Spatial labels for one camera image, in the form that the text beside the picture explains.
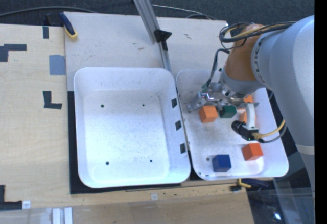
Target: white tray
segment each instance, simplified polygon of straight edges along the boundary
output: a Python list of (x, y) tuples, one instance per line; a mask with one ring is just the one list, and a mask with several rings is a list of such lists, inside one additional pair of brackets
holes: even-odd
[(74, 95), (78, 174), (85, 185), (174, 184), (189, 177), (171, 73), (162, 68), (82, 68), (74, 76)]
[[(261, 144), (263, 156), (254, 161), (245, 161), (242, 147), (255, 141), (246, 141), (231, 129), (233, 121), (238, 120), (245, 110), (237, 111), (233, 118), (217, 118), (211, 123), (202, 123), (198, 110), (188, 112), (187, 104), (195, 97), (201, 86), (210, 76), (209, 70), (183, 70), (176, 78), (180, 96), (182, 116), (186, 136), (196, 174), (205, 180), (280, 177), (287, 173), (288, 159), (281, 139), (272, 143)], [(219, 80), (215, 73), (213, 82)], [(262, 88), (253, 95), (253, 101), (259, 105), (255, 108), (256, 126), (259, 132), (268, 133), (277, 128), (267, 96)], [(273, 139), (278, 133), (265, 139)], [(227, 172), (214, 172), (212, 158), (218, 154), (230, 156), (231, 169)]]

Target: blue cube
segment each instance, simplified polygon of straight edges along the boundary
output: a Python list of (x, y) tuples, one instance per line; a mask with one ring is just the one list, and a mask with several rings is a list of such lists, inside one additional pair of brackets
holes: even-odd
[(213, 157), (214, 172), (227, 172), (231, 168), (228, 154), (218, 154)]

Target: black connector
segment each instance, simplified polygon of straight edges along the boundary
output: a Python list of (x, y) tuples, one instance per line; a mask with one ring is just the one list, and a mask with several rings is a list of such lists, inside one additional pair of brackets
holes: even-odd
[(252, 141), (252, 140), (256, 140), (254, 138), (254, 136), (252, 135), (252, 133), (258, 132), (258, 129), (255, 130), (248, 130), (247, 128), (244, 127), (244, 125), (246, 125), (244, 122), (241, 122), (239, 120), (235, 120), (232, 124), (231, 124), (231, 128), (237, 133), (240, 134), (242, 136), (243, 139), (247, 140), (247, 141)]

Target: blue square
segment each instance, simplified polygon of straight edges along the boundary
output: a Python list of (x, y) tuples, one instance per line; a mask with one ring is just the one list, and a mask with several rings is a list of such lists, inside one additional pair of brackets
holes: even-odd
[(213, 157), (214, 172), (227, 172), (231, 168), (228, 154), (218, 154)]

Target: green block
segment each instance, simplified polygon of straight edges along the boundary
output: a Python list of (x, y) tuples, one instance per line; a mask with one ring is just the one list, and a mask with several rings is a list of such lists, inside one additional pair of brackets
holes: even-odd
[(224, 106), (222, 110), (219, 111), (220, 118), (232, 118), (237, 113), (236, 108), (233, 105)]

